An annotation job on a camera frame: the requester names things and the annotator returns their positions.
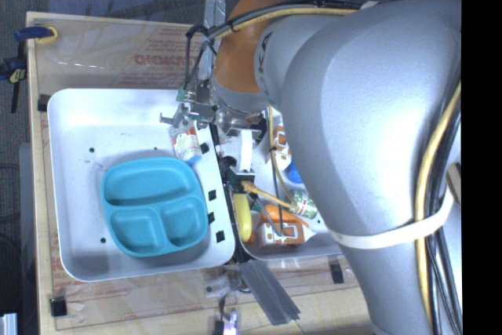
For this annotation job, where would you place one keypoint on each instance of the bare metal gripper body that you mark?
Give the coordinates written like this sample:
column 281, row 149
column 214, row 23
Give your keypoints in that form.
column 235, row 122

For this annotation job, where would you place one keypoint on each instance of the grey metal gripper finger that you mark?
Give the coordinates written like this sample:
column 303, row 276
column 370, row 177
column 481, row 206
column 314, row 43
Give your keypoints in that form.
column 175, row 120
column 190, row 114

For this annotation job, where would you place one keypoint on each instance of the white red and blue packet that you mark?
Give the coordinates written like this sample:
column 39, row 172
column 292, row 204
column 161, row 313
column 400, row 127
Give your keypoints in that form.
column 187, row 148

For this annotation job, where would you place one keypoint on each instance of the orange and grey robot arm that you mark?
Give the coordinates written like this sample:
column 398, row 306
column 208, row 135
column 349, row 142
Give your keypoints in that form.
column 364, row 121

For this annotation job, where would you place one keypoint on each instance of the orange and white carton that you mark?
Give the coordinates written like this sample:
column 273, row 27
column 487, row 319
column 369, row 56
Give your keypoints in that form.
column 281, row 145
column 292, row 233

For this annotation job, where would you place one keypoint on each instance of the blue bottle cap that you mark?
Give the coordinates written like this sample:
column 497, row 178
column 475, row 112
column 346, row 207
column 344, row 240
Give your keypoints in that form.
column 293, row 173

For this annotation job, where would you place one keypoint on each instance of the brown cardboard board red print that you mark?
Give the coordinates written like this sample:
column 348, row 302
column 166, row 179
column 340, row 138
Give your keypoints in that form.
column 117, row 51

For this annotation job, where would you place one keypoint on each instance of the blue divided plate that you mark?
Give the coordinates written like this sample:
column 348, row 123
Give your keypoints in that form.
column 153, row 208

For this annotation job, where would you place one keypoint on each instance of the yellow banana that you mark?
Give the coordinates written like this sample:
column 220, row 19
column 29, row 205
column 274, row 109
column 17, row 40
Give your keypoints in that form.
column 243, row 217

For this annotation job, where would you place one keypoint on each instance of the green and white can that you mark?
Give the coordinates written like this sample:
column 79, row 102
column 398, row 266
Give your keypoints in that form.
column 304, row 206

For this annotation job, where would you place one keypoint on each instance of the white plastic tray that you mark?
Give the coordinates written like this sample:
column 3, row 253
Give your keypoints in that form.
column 259, row 252
column 86, row 208

